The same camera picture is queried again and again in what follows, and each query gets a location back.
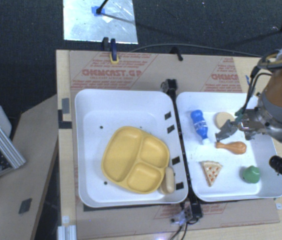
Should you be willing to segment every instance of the bread slice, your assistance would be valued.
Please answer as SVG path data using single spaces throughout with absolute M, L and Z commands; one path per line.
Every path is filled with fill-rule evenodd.
M 203 161 L 201 164 L 207 183 L 211 187 L 215 183 L 223 166 L 215 161 Z

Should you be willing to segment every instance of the yellow plate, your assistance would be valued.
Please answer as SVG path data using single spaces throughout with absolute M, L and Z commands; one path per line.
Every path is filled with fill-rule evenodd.
M 169 159 L 170 152 L 163 141 L 138 128 L 124 126 L 107 144 L 101 168 L 119 186 L 148 194 L 160 186 Z

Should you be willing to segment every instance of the toy pizza slice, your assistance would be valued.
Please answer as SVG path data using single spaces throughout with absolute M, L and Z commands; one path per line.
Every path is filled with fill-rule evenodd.
M 216 178 L 222 169 L 222 165 L 214 161 L 203 161 L 201 164 L 207 183 L 209 184 L 209 187 L 211 187 L 216 181 Z

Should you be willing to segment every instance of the black surface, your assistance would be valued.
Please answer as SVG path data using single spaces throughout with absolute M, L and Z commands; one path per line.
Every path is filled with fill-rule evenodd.
M 139 45 L 118 44 L 119 51 L 158 43 L 195 44 L 257 55 L 282 48 L 282 0 L 133 0 L 133 6 Z M 13 118 L 56 94 L 57 49 L 100 47 L 100 43 L 63 39 L 63 0 L 0 0 L 0 105 Z M 169 53 L 171 49 L 155 47 L 141 52 Z M 238 55 L 178 49 L 181 54 Z M 55 210 L 54 205 L 45 207 Z M 51 214 L 43 212 L 40 239 L 45 232 L 50 232 L 50 237 L 55 234 L 48 224 L 55 227 L 50 221 L 58 216 Z

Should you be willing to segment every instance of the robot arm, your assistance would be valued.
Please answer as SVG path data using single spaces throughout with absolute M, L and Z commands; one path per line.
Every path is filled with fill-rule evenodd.
M 261 75 L 261 69 L 269 70 L 271 78 L 259 95 L 257 106 L 254 109 L 246 109 L 251 96 L 254 93 L 256 82 Z M 250 85 L 243 107 L 235 114 L 234 121 L 227 121 L 215 134 L 219 142 L 238 129 L 244 132 L 245 139 L 251 140 L 256 134 L 267 134 L 282 143 L 282 50 L 276 50 L 260 59 L 250 75 Z M 282 158 L 274 156 L 270 165 L 282 174 Z

